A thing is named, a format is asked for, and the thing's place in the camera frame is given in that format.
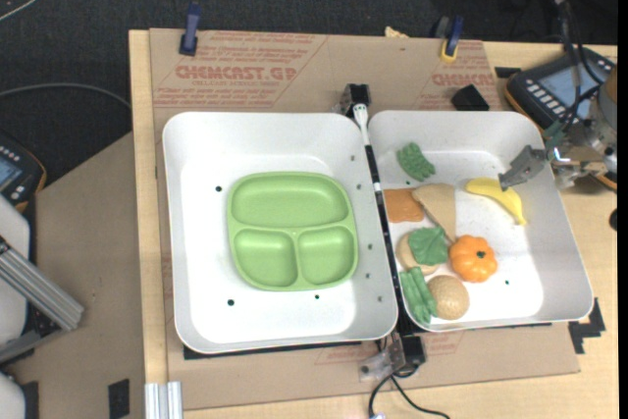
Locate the white plastic tray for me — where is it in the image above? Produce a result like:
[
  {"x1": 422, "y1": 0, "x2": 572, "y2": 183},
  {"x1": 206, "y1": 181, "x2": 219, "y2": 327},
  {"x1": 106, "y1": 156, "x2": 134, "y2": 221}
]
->
[
  {"x1": 366, "y1": 109, "x2": 596, "y2": 335},
  {"x1": 161, "y1": 111, "x2": 399, "y2": 355}
]

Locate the green lettuce leaf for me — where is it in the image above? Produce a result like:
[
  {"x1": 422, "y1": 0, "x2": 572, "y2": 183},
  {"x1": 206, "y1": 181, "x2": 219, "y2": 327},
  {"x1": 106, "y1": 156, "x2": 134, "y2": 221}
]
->
[{"x1": 407, "y1": 226, "x2": 450, "y2": 268}]

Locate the black block with thin wires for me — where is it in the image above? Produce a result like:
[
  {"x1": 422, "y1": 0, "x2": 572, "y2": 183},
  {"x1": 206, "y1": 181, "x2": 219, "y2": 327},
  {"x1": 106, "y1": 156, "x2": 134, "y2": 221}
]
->
[
  {"x1": 337, "y1": 82, "x2": 372, "y2": 115},
  {"x1": 359, "y1": 333, "x2": 428, "y2": 383}
]

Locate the tan round biscuit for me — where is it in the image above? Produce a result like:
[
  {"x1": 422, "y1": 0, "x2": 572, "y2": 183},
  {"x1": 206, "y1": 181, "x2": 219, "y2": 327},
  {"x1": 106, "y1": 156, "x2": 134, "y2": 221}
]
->
[{"x1": 395, "y1": 231, "x2": 440, "y2": 277}]

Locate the green divided plate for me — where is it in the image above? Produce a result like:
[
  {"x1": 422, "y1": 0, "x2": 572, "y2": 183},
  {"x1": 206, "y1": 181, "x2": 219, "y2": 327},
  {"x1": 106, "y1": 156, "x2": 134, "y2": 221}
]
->
[{"x1": 226, "y1": 171, "x2": 359, "y2": 293}]

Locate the orange pumpkin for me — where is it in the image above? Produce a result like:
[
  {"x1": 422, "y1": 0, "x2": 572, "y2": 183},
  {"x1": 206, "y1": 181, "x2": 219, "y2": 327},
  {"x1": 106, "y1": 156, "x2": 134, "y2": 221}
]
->
[{"x1": 447, "y1": 235, "x2": 499, "y2": 284}]

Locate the green asparagus bundle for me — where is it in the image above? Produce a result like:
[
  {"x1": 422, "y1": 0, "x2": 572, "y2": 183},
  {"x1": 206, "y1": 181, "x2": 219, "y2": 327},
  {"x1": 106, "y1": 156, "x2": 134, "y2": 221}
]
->
[{"x1": 397, "y1": 266, "x2": 440, "y2": 327}]

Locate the brown cardboard board red print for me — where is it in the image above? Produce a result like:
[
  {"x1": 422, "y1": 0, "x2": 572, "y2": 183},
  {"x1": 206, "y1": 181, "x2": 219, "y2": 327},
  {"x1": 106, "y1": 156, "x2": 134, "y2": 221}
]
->
[{"x1": 148, "y1": 27, "x2": 583, "y2": 411}]

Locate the thin black and white rod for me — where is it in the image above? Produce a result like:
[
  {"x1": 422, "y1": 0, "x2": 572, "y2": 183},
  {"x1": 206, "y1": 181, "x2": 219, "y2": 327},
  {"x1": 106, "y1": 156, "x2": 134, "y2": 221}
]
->
[{"x1": 352, "y1": 104, "x2": 409, "y2": 336}]

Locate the orange toast slice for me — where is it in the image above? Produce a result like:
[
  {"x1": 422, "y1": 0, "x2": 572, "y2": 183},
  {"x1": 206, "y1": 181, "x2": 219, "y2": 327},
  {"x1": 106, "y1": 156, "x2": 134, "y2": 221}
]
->
[{"x1": 382, "y1": 188, "x2": 426, "y2": 225}]

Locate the yellow banana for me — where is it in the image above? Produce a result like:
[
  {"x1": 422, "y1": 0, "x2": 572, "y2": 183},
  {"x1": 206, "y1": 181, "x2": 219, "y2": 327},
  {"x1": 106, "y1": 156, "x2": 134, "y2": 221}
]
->
[{"x1": 464, "y1": 177, "x2": 529, "y2": 228}]

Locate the tan triangular bread slice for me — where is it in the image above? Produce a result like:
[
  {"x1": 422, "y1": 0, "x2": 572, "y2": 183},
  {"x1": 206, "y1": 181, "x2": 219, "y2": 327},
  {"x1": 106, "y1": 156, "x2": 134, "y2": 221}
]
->
[{"x1": 411, "y1": 183, "x2": 458, "y2": 244}]

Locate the black wedge block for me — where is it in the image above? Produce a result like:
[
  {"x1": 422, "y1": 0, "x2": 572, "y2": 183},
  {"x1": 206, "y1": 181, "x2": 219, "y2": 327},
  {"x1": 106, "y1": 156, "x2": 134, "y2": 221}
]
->
[{"x1": 450, "y1": 83, "x2": 492, "y2": 112}]

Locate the tan round bread bun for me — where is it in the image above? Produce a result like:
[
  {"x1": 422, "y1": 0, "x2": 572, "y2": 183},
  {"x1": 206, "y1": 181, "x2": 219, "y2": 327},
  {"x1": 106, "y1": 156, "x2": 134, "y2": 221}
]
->
[{"x1": 426, "y1": 274, "x2": 471, "y2": 322}]

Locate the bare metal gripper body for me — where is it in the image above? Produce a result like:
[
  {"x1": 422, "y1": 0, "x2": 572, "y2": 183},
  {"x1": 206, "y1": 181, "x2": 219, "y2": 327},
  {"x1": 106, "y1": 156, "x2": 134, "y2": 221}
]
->
[{"x1": 544, "y1": 111, "x2": 619, "y2": 189}]

